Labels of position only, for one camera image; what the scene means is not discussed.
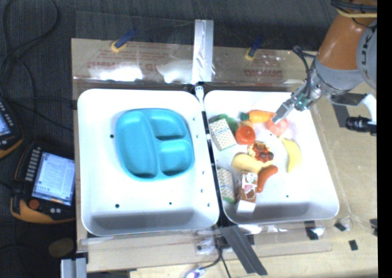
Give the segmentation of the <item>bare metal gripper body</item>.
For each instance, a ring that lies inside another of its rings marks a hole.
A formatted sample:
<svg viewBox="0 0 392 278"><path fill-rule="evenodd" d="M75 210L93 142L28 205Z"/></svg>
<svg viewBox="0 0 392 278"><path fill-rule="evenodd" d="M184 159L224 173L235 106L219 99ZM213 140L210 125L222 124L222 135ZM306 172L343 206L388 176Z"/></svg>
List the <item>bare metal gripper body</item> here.
<svg viewBox="0 0 392 278"><path fill-rule="evenodd" d="M321 96L319 85L305 81L293 94L293 106L296 110L308 110Z"/></svg>

